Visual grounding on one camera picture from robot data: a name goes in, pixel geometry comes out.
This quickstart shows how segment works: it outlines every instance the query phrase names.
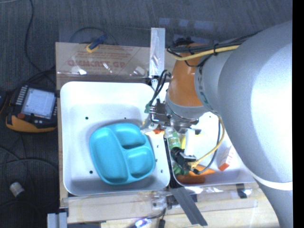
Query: emergency stop button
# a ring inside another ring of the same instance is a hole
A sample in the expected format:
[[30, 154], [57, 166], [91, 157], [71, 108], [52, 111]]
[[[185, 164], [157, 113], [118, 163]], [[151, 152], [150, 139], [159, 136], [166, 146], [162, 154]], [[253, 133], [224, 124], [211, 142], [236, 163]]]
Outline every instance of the emergency stop button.
[[25, 115], [23, 113], [18, 113], [17, 117], [19, 119], [24, 119], [25, 118]]

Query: screen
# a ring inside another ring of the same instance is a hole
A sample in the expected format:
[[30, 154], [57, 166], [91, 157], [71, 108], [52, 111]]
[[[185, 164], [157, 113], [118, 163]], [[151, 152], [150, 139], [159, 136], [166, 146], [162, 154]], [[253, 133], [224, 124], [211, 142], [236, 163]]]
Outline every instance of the screen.
[[55, 100], [55, 94], [52, 92], [29, 88], [21, 112], [51, 119]]

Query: blue plate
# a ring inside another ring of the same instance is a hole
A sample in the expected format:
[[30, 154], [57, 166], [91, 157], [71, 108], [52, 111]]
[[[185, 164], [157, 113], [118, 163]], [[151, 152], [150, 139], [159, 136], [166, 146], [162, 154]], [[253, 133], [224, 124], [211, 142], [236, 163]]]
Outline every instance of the blue plate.
[[150, 142], [135, 124], [101, 127], [92, 133], [89, 146], [98, 175], [108, 184], [123, 185], [141, 180], [155, 168]]

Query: dark gray floor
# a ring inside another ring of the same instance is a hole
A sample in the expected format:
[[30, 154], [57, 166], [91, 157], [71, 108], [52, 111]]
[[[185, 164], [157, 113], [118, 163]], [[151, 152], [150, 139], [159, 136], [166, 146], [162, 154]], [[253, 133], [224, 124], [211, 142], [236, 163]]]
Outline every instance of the dark gray floor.
[[[178, 37], [213, 44], [292, 19], [293, 0], [0, 0], [0, 89], [11, 91], [55, 65], [55, 42], [150, 46], [150, 28], [166, 28], [166, 46]], [[55, 74], [35, 81], [54, 88]], [[0, 121], [0, 227], [46, 227], [58, 209], [57, 131], [18, 133]], [[16, 161], [37, 159], [41, 161]], [[19, 181], [27, 200], [16, 202]]]

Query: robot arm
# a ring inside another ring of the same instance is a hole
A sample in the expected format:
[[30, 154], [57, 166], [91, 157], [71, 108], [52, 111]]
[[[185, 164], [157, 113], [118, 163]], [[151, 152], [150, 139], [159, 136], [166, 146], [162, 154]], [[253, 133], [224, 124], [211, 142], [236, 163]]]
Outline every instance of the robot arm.
[[165, 104], [177, 131], [205, 112], [220, 116], [280, 227], [293, 227], [292, 21], [257, 33], [235, 50], [210, 55], [199, 67], [177, 61]]

